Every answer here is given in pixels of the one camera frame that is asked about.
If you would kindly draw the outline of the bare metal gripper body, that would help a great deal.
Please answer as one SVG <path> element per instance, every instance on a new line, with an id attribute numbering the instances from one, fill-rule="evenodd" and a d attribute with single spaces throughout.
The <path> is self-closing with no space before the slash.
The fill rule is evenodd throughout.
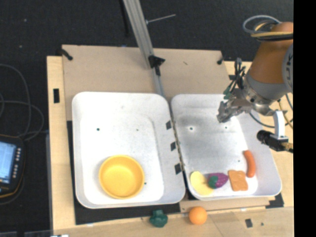
<path id="1" fill-rule="evenodd" d="M 272 116 L 275 111 L 270 108 L 273 101 L 263 98 L 252 89 L 234 89 L 229 98 L 229 110 L 235 115 L 251 110 L 264 116 Z"/>

